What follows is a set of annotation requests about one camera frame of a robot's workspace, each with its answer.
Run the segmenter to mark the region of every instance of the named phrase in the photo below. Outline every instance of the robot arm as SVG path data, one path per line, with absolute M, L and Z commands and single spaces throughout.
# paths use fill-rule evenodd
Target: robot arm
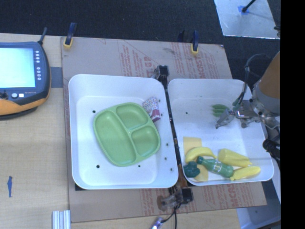
M 246 87 L 245 82 L 241 95 L 233 103 L 233 109 L 226 110 L 215 127 L 227 125 L 235 117 L 241 120 L 242 128 L 246 128 L 251 122 L 262 122 L 270 129 L 280 127 L 280 51 L 254 85 L 252 98 L 249 100 L 243 100 Z

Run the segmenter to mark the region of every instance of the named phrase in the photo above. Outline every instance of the white tray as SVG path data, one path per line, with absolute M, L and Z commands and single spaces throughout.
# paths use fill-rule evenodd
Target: white tray
M 174 79 L 168 84 L 168 93 L 173 114 L 182 165 L 184 161 L 183 137 L 201 138 L 203 146 L 212 149 L 215 155 L 222 148 L 228 148 L 250 158 L 253 166 L 259 166 L 259 175 L 231 181 L 220 175 L 209 172 L 207 182 L 197 182 L 193 178 L 188 181 L 196 186 L 230 184 L 242 182 L 266 181 L 273 177 L 274 167 L 270 154 L 262 144 L 265 140 L 260 123 L 250 123 L 241 128 L 240 120 L 235 118 L 226 126 L 215 128 L 217 117 L 213 116 L 212 105 L 224 104 L 232 107 L 243 88 L 239 80 L 216 79 Z M 248 88 L 244 99 L 252 96 Z
M 162 117 L 155 122 L 158 152 L 140 163 L 117 167 L 103 154 L 93 118 L 108 107 L 155 96 Z M 78 74 L 69 81 L 72 176 L 83 189 L 167 188 L 178 179 L 173 135 L 162 84 L 152 78 Z

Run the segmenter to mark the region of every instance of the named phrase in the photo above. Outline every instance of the toy bottle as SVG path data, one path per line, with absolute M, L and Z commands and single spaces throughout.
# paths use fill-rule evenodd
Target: toy bottle
M 233 166 L 226 165 L 217 159 L 205 159 L 200 156 L 197 158 L 197 163 L 204 165 L 207 170 L 223 177 L 229 178 L 233 175 Z

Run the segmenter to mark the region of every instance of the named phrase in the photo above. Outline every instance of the green plastic plate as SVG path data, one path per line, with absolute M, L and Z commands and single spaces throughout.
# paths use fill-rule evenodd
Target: green plastic plate
M 97 113 L 93 128 L 104 154 L 117 166 L 138 163 L 160 148 L 157 128 L 145 109 L 135 103 L 119 104 Z

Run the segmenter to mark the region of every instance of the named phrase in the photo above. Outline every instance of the blue tape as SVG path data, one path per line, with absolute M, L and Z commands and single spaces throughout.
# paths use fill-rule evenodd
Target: blue tape
M 250 11 L 247 9 L 246 12 L 243 12 L 244 6 L 238 6 L 238 11 L 241 12 L 241 14 L 248 14 Z
M 8 180 L 8 189 L 9 189 L 9 197 L 10 197 L 10 198 L 12 197 L 12 195 L 11 195 L 11 187 L 12 187 L 12 185 L 13 185 L 12 179 L 13 179 L 13 177 L 9 176 L 9 180 Z

